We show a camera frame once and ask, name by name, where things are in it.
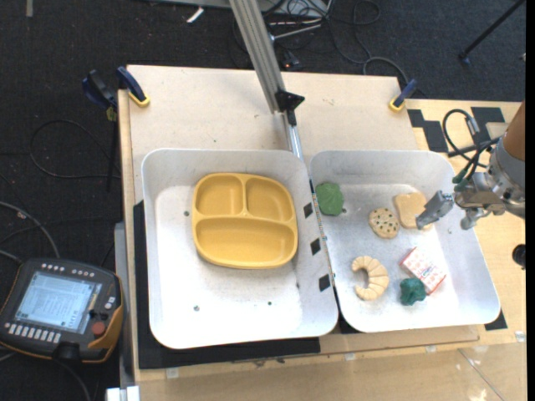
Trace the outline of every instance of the small carton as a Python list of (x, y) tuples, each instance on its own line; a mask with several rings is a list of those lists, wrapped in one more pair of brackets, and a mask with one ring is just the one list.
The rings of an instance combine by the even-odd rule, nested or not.
[(417, 247), (400, 261), (400, 267), (412, 277), (424, 283), (425, 292), (430, 295), (444, 281), (446, 273), (432, 260), (427, 258)]

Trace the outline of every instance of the yellow plate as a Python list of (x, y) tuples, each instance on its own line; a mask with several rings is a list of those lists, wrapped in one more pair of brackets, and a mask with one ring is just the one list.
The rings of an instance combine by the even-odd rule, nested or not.
[(207, 175), (196, 184), (192, 210), (196, 249), (211, 263), (271, 269), (292, 260), (297, 251), (292, 196), (271, 178)]

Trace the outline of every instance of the green toy vegetable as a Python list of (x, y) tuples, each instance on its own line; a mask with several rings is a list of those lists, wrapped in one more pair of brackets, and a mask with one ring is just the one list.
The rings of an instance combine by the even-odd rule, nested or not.
[(322, 214), (338, 216), (342, 212), (344, 195), (342, 195), (339, 185), (333, 183), (316, 185), (316, 197)]
[(412, 306), (416, 302), (425, 300), (427, 294), (425, 293), (424, 283), (417, 277), (410, 277), (401, 281), (401, 304), (404, 306)]

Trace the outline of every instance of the display screen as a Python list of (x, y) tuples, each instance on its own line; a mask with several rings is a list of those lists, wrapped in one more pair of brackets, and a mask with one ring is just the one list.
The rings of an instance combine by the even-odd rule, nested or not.
[(35, 272), (15, 317), (81, 334), (89, 321), (88, 306), (101, 287), (97, 282)]

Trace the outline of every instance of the dark carpet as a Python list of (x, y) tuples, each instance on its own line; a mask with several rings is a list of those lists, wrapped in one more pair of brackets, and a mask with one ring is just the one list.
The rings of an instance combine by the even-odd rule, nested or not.
[[(321, 28), (281, 39), (276, 50), (280, 58), (290, 51), (303, 71), (397, 76), (402, 87), (416, 79), (414, 98), (521, 101), (525, 3), (470, 52), (469, 64), (458, 57), (516, 1), (334, 0)], [(0, 2), (0, 202), (44, 224), (62, 256), (114, 269), (114, 226), (122, 210), (118, 170), (106, 190), (113, 124), (84, 96), (82, 79), (97, 69), (116, 88), (115, 69), (128, 63), (250, 69), (239, 34), (232, 33), (232, 12), (206, 8), (188, 23), (196, 8), (169, 3), (33, 0), (27, 16), (27, 0)], [(5, 207), (2, 251), (20, 260), (53, 255), (43, 233)], [(0, 302), (16, 269), (0, 254)], [(65, 369), (5, 354), (0, 351), (3, 401), (83, 399)], [(77, 373), (92, 399), (104, 399), (106, 388), (119, 386), (118, 356)]]

